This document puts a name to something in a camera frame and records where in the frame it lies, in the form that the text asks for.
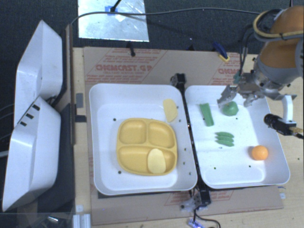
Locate yellow divided plate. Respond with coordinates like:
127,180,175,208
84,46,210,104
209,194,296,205
116,117,178,176

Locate black block with thin wires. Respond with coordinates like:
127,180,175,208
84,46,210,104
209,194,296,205
194,189,212,208
171,73,187,87

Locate white plastic tray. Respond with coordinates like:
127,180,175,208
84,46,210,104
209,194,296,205
89,83,199,196
184,85,291,190

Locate pale yellow potato wedge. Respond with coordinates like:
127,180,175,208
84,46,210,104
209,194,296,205
162,98,179,123

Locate thin black rod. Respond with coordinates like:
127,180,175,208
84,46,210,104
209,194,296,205
177,82,207,192

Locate black cylinder on white bracket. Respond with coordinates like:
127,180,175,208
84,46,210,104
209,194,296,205
264,95,298,136

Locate pale yellow oval potato slice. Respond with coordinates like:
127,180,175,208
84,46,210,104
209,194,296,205
147,148,167,174

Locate green bell pepper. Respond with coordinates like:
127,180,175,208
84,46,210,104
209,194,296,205
221,101,239,116

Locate orange ball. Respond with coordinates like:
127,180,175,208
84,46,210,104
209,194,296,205
251,145,269,161

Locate green celery stick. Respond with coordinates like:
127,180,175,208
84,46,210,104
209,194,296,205
199,103,215,127

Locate green pea pods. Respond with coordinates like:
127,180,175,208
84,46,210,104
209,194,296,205
215,131,235,148

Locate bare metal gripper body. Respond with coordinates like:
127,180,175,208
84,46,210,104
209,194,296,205
238,73,285,101

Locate brown cardboard board red print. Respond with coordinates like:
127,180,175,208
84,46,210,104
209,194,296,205
83,47,285,226

